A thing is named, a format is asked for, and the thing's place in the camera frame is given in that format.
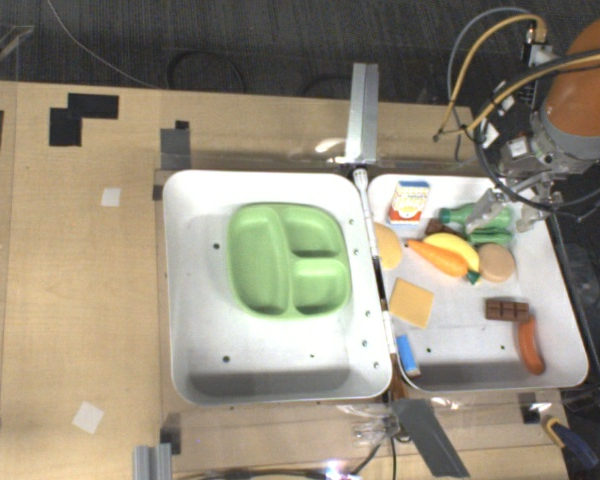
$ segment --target wire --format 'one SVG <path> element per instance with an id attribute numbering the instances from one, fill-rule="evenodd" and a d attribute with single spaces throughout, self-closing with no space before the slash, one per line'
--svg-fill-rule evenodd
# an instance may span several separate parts
<path id="1" fill-rule="evenodd" d="M 547 62 L 538 67 L 531 68 L 521 75 L 513 77 L 509 82 L 507 82 L 503 87 L 501 87 L 498 92 L 494 95 L 491 101 L 483 107 L 483 110 L 479 112 L 478 116 L 466 127 L 463 127 L 464 130 L 468 132 L 473 131 L 480 123 L 493 112 L 497 106 L 502 103 L 507 96 L 516 92 L 520 87 L 531 83 L 538 78 L 547 76 L 547 75 L 559 75 L 562 72 L 568 73 L 568 70 L 563 70 L 563 68 L 569 68 L 571 66 L 579 66 L 581 64 L 586 64 L 589 62 L 600 61 L 600 49 L 590 50 L 586 52 L 576 53 L 572 55 L 567 55 L 561 59 L 554 60 L 551 62 Z M 457 133 L 457 130 L 454 132 L 442 132 L 442 134 L 446 133 Z"/>
<path id="2" fill-rule="evenodd" d="M 393 442 L 393 437 L 389 438 L 391 443 L 391 457 L 393 458 L 393 472 L 391 478 L 396 480 L 398 478 L 398 456 L 396 455 L 396 443 Z"/>
<path id="3" fill-rule="evenodd" d="M 460 48 L 460 45 L 462 44 L 462 40 L 464 39 L 464 36 L 467 34 L 467 32 L 469 32 L 471 27 L 473 27 L 480 20 L 482 20 L 488 16 L 492 16 L 494 14 L 499 14 L 499 13 L 503 13 L 503 12 L 514 12 L 514 13 L 518 13 L 518 14 L 530 14 L 531 13 L 531 11 L 528 11 L 527 9 L 522 9 L 520 7 L 496 7 L 494 9 L 489 9 L 481 14 L 478 14 L 475 18 L 473 18 L 471 21 L 469 21 L 469 23 L 467 23 L 464 26 L 464 28 L 462 29 L 462 31 L 456 38 L 455 43 L 453 44 L 453 48 L 451 49 L 451 54 L 449 55 L 449 63 L 447 65 L 447 98 L 449 99 L 449 101 L 451 101 L 453 99 L 451 96 L 451 93 L 453 92 L 453 86 L 452 86 L 452 84 L 453 84 L 453 82 L 452 82 L 453 64 L 455 63 L 456 54 L 458 53 L 458 50 Z M 452 111 L 453 111 L 453 117 L 456 120 L 456 124 L 458 125 L 458 128 L 460 128 L 462 126 L 462 122 L 460 121 L 460 116 L 458 115 L 458 111 L 457 111 L 455 105 L 453 106 Z M 462 143 L 462 135 L 458 134 L 458 136 L 456 137 L 456 147 L 455 147 L 455 150 L 453 153 L 453 159 L 458 163 L 460 163 L 461 143 Z"/>
<path id="4" fill-rule="evenodd" d="M 367 455 L 367 458 L 364 459 L 360 464 L 358 464 L 358 466 L 351 471 L 351 474 L 357 475 L 358 473 L 360 473 L 360 471 L 362 471 L 364 469 L 364 467 L 367 464 L 369 464 L 369 462 L 371 462 L 373 460 L 373 458 L 376 456 L 376 453 L 378 453 L 380 446 L 382 446 L 382 442 L 378 443 L 376 446 L 373 447 L 373 449 L 371 450 L 369 455 Z"/>
<path id="5" fill-rule="evenodd" d="M 300 469 L 268 469 L 266 471 L 249 471 L 249 474 L 251 475 L 251 478 L 275 475 L 298 476 L 302 478 L 309 478 L 311 480 L 324 480 L 325 478 L 325 474 L 319 471 L 305 471 Z"/>
<path id="6" fill-rule="evenodd" d="M 491 27 L 484 34 L 482 34 L 478 38 L 478 40 L 473 44 L 473 46 L 469 50 L 469 53 L 467 53 L 467 56 L 465 57 L 462 67 L 460 68 L 460 72 L 458 73 L 458 78 L 456 79 L 455 86 L 451 93 L 451 98 L 449 100 L 449 104 L 447 105 L 447 110 L 445 112 L 444 118 L 442 119 L 442 124 L 440 125 L 440 131 L 442 131 L 444 129 L 445 125 L 447 124 L 447 121 L 449 120 L 449 117 L 451 117 L 451 112 L 455 107 L 456 99 L 458 97 L 458 93 L 460 92 L 460 89 L 462 88 L 462 83 L 464 82 L 464 77 L 467 73 L 467 69 L 469 68 L 469 64 L 471 64 L 471 61 L 473 60 L 473 57 L 475 56 L 475 54 L 478 51 L 478 49 L 480 48 L 480 46 L 482 46 L 482 44 L 487 39 L 489 39 L 489 37 L 491 37 L 493 34 L 498 32 L 499 30 L 507 27 L 508 25 L 511 25 L 513 23 L 518 23 L 520 21 L 535 21 L 537 23 L 538 28 L 542 28 L 543 30 L 546 29 L 544 20 L 540 16 L 538 16 L 536 14 L 519 14 L 517 16 L 511 16 L 510 18 L 506 18 L 506 19 L 500 21 L 499 23 L 496 23 L 493 27 Z"/>
<path id="7" fill-rule="evenodd" d="M 316 85 L 322 82 L 328 82 L 331 80 L 348 80 L 351 81 L 351 75 L 339 75 L 337 73 L 325 73 L 318 75 L 306 82 L 300 89 L 298 89 L 298 96 L 306 96 L 309 90 L 313 89 Z"/>
<path id="8" fill-rule="evenodd" d="M 225 61 L 229 65 L 231 72 L 235 75 L 235 77 L 238 80 L 240 92 L 241 93 L 247 92 L 247 84 L 244 80 L 244 76 L 242 76 L 242 73 L 238 69 L 238 66 L 236 66 L 235 63 L 226 55 L 222 55 L 221 53 L 210 52 L 208 50 L 185 50 L 183 52 L 180 52 L 180 53 L 177 53 L 176 55 L 174 55 L 174 57 L 169 61 L 169 65 L 167 66 L 166 82 L 167 82 L 168 89 L 175 88 L 174 75 L 175 75 L 175 71 L 176 71 L 176 68 L 178 67 L 178 65 L 184 59 L 186 59 L 187 57 L 191 57 L 193 55 L 209 55 L 211 57 L 216 57 L 218 59 Z"/>
<path id="9" fill-rule="evenodd" d="M 566 206 L 575 206 L 575 205 L 584 203 L 584 202 L 588 201 L 589 199 L 592 199 L 596 195 L 600 194 L 600 187 L 593 190 L 589 194 L 586 194 L 586 195 L 579 197 L 577 199 L 574 199 L 572 201 L 567 201 L 567 202 L 562 202 L 562 203 L 552 203 L 550 205 L 537 203 L 535 201 L 531 201 L 530 199 L 527 199 L 524 196 L 521 196 L 520 194 L 518 194 L 517 192 L 512 190 L 510 187 L 507 187 L 502 182 L 502 180 L 500 180 L 500 178 L 498 178 L 498 175 L 494 172 L 491 165 L 489 165 L 489 162 L 485 155 L 484 148 L 482 147 L 482 142 L 484 142 L 482 139 L 482 127 L 478 128 L 477 134 L 478 134 L 478 136 L 476 137 L 476 140 L 474 141 L 474 145 L 475 145 L 476 156 L 478 157 L 478 161 L 480 162 L 481 167 L 483 168 L 483 170 L 485 171 L 487 176 L 491 179 L 491 181 L 493 181 L 496 188 L 500 189 L 503 193 L 508 195 L 513 201 L 518 201 L 518 202 L 524 203 L 524 204 L 530 206 L 531 208 L 535 208 L 536 210 L 549 212 L 552 214 L 561 215 L 561 216 L 565 216 L 565 217 L 571 217 L 571 218 L 575 219 L 577 222 L 582 222 L 584 219 L 589 217 L 595 210 L 597 210 L 600 207 L 600 199 L 599 199 L 596 203 L 594 203 L 592 210 L 589 210 L 589 211 L 585 212 L 584 214 L 577 215 L 574 213 L 564 212 L 564 211 L 559 210 L 559 208 L 566 207 Z"/>
<path id="10" fill-rule="evenodd" d="M 86 47 L 83 43 L 81 43 L 74 35 L 73 33 L 67 28 L 67 26 L 64 24 L 64 21 L 62 20 L 62 18 L 60 17 L 60 15 L 58 14 L 58 11 L 56 10 L 55 6 L 53 5 L 53 2 L 51 2 L 51 0 L 46 0 L 47 4 L 49 5 L 49 9 L 51 9 L 51 12 L 53 14 L 53 16 L 55 17 L 56 21 L 60 24 L 60 27 L 62 28 L 62 30 L 65 32 L 65 34 L 67 34 L 67 36 L 69 37 L 69 39 L 71 39 L 71 41 L 73 41 L 73 43 L 78 46 L 79 48 L 81 48 L 82 50 L 84 50 L 86 53 L 88 53 L 89 55 L 91 55 L 93 58 L 95 58 L 96 60 L 100 61 L 102 64 L 104 64 L 105 66 L 107 66 L 109 69 L 112 69 L 113 71 L 115 71 L 116 73 L 122 75 L 123 77 L 127 78 L 128 80 L 131 80 L 132 82 L 135 82 L 139 85 L 142 85 L 144 87 L 149 87 L 151 89 L 159 89 L 159 87 L 149 84 L 147 82 L 144 82 L 134 76 L 129 75 L 128 73 L 125 73 L 124 71 L 122 71 L 120 68 L 117 68 L 116 66 L 114 66 L 113 64 L 111 64 L 109 61 L 103 59 L 100 55 L 98 55 L 97 53 L 95 53 L 93 50 L 91 50 L 90 48 Z"/>

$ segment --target white paper square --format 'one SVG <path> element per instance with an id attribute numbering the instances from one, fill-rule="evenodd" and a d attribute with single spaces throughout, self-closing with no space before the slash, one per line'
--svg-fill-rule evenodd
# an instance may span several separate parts
<path id="1" fill-rule="evenodd" d="M 121 188 L 105 188 L 102 192 L 101 206 L 120 206 L 120 194 L 122 193 Z"/>
<path id="2" fill-rule="evenodd" d="M 78 412 L 73 417 L 72 423 L 85 432 L 89 432 L 89 434 L 95 434 L 103 416 L 103 410 L 98 409 L 89 402 L 82 402 L 80 409 L 78 409 Z"/>

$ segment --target gray carpet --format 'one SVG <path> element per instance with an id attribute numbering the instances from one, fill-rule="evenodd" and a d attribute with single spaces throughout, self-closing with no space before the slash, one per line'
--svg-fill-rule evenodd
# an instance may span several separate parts
<path id="1" fill-rule="evenodd" d="M 52 1 L 81 42 L 149 85 L 165 87 L 169 61 L 193 49 L 226 56 L 251 94 L 296 95 L 304 86 L 310 96 L 347 98 L 346 77 L 352 63 L 376 62 L 381 99 L 396 102 L 446 101 L 444 73 L 453 42 L 462 27 L 486 9 L 520 6 L 542 15 L 559 53 L 566 51 L 580 29 L 600 17 L 600 0 Z M 18 56 L 0 66 L 0 79 L 138 85 L 76 47 L 44 0 L 0 0 L 0 36 L 12 25 L 33 25 L 35 31 Z M 498 81 L 519 69 L 520 27 L 485 44 L 461 103 L 475 109 Z M 306 87 L 325 74 L 330 76 Z M 208 54 L 183 59 L 174 69 L 173 85 L 241 90 L 226 60 Z M 600 172 L 593 172 L 567 191 L 575 196 L 599 183 Z M 565 223 L 565 237 L 588 251 L 594 267 L 600 265 L 600 213 L 579 227 Z M 583 265 L 578 263 L 578 272 L 588 268 Z M 600 268 L 587 272 L 600 286 Z M 600 298 L 593 302 L 586 311 L 600 329 Z M 600 348 L 600 336 L 593 346 Z M 579 410 L 573 407 L 572 426 L 600 454 L 600 403 L 594 400 Z M 578 477 L 577 464 L 567 459 L 572 477 Z M 600 478 L 600 466 L 579 478 Z"/>

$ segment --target cheese slice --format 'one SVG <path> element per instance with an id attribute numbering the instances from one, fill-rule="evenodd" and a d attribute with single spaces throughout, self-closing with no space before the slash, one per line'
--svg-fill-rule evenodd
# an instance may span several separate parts
<path id="1" fill-rule="evenodd" d="M 389 311 L 417 327 L 426 328 L 433 307 L 433 293 L 404 279 L 396 279 Z"/>

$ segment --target black cable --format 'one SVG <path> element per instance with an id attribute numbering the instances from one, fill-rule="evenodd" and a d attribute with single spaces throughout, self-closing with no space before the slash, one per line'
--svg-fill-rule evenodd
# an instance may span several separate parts
<path id="1" fill-rule="evenodd" d="M 584 202 L 588 201 L 589 199 L 592 199 L 593 197 L 595 197 L 596 195 L 598 195 L 600 193 L 600 187 L 591 191 L 589 194 L 579 197 L 573 201 L 567 201 L 567 202 L 563 202 L 563 203 L 553 203 L 551 205 L 531 201 L 530 199 L 527 199 L 526 197 L 521 196 L 520 194 L 518 194 L 511 188 L 507 187 L 500 180 L 500 178 L 498 178 L 498 175 L 494 172 L 491 165 L 489 165 L 489 162 L 486 158 L 484 148 L 482 147 L 483 142 L 484 142 L 484 139 L 482 137 L 482 127 L 478 126 L 476 128 L 476 140 L 474 141 L 474 146 L 475 146 L 476 156 L 478 157 L 478 161 L 480 162 L 482 169 L 485 171 L 485 173 L 491 179 L 491 181 L 493 181 L 495 186 L 498 189 L 500 189 L 503 193 L 508 195 L 513 201 L 518 201 L 518 202 L 524 203 L 524 204 L 530 206 L 531 208 L 535 208 L 536 210 L 554 213 L 559 216 L 571 217 L 571 218 L 575 219 L 577 222 L 582 222 L 582 220 L 584 220 L 589 215 L 591 215 L 592 212 L 590 212 L 590 211 L 588 211 L 584 214 L 581 214 L 581 215 L 577 215 L 577 214 L 570 213 L 570 212 L 560 211 L 559 208 L 566 207 L 566 206 L 574 206 L 577 204 L 584 203 Z M 599 206 L 600 206 L 600 199 L 596 203 L 594 203 L 594 211 Z"/>
<path id="2" fill-rule="evenodd" d="M 545 62 L 544 64 L 540 64 L 540 65 L 530 68 L 526 71 L 523 71 L 522 73 L 518 73 L 517 75 L 514 75 L 511 79 L 509 79 L 507 81 L 507 83 L 503 84 L 495 93 L 493 93 L 491 95 L 490 101 L 487 102 L 487 104 L 482 106 L 482 108 L 478 112 L 478 115 L 480 115 L 484 111 L 484 109 L 487 107 L 487 105 L 491 104 L 491 102 L 494 101 L 496 98 L 498 98 L 498 96 L 500 96 L 505 91 L 507 91 L 509 89 L 509 87 L 517 84 L 518 82 L 525 81 L 528 78 L 529 78 L 528 83 L 531 83 L 531 82 L 535 82 L 536 80 L 545 79 L 545 78 L 549 78 L 549 77 L 553 77 L 553 76 L 558 76 L 561 74 L 568 74 L 568 73 L 573 73 L 573 72 L 577 72 L 577 71 L 590 71 L 590 70 L 594 70 L 594 69 L 600 69 L 600 64 L 596 64 L 594 66 L 584 66 L 581 68 L 562 69 L 562 70 L 560 69 L 561 66 L 568 64 L 571 61 L 587 59 L 589 57 L 592 57 L 592 56 L 598 55 L 598 54 L 600 54 L 600 48 L 595 49 L 595 50 L 588 50 L 585 52 L 574 53 L 571 55 L 565 55 L 564 57 L 561 57 L 559 59 Z M 544 73 L 536 78 L 533 78 L 534 74 L 542 73 L 542 72 L 546 71 L 547 68 L 554 68 L 554 69 L 550 70 L 547 73 Z M 439 138 L 442 135 L 450 135 L 452 133 L 463 133 L 463 132 L 474 143 L 477 141 L 477 139 L 475 137 L 471 137 L 471 135 L 467 132 L 467 125 L 462 125 L 457 130 L 446 130 L 446 131 L 439 130 L 438 133 L 436 133 L 436 135 L 434 136 L 434 140 L 436 140 L 437 138 Z"/>
<path id="3" fill-rule="evenodd" d="M 325 480 L 326 478 L 326 475 L 320 471 L 300 469 L 269 469 L 267 471 L 249 471 L 249 473 L 251 474 L 251 478 L 275 475 L 298 476 L 301 478 L 309 478 L 311 480 Z"/>
<path id="4" fill-rule="evenodd" d="M 242 76 L 242 73 L 238 69 L 238 66 L 236 66 L 235 63 L 226 55 L 222 55 L 221 53 L 216 52 L 210 52 L 208 50 L 184 50 L 174 55 L 173 58 L 169 61 L 169 64 L 167 65 L 166 82 L 168 89 L 173 89 L 175 87 L 174 79 L 176 68 L 184 59 L 186 59 L 187 57 L 192 57 L 194 55 L 209 55 L 211 57 L 215 57 L 226 62 L 229 66 L 229 69 L 238 80 L 240 92 L 247 92 L 247 84 L 244 80 L 244 76 Z"/>
<path id="5" fill-rule="evenodd" d="M 369 464 L 369 462 L 371 462 L 373 460 L 373 458 L 376 456 L 376 453 L 378 453 L 380 446 L 382 446 L 382 443 L 379 443 L 376 446 L 374 446 L 373 449 L 371 450 L 371 452 L 369 453 L 369 455 L 367 455 L 367 458 L 364 459 L 360 464 L 358 464 L 358 466 L 351 471 L 351 474 L 357 475 L 358 473 L 360 473 L 360 471 L 362 471 L 364 469 L 364 467 L 367 464 Z"/>
<path id="6" fill-rule="evenodd" d="M 351 75 L 340 75 L 337 73 L 325 73 L 322 75 L 318 75 L 315 78 L 312 78 L 307 83 L 305 83 L 300 89 L 298 89 L 298 96 L 306 96 L 307 93 L 313 89 L 316 85 L 322 82 L 328 82 L 330 80 L 348 80 L 351 82 Z"/>
<path id="7" fill-rule="evenodd" d="M 396 480 L 398 478 L 398 456 L 396 455 L 396 443 L 393 442 L 393 437 L 389 438 L 389 442 L 391 443 L 391 456 L 393 457 L 393 474 L 391 478 Z"/>

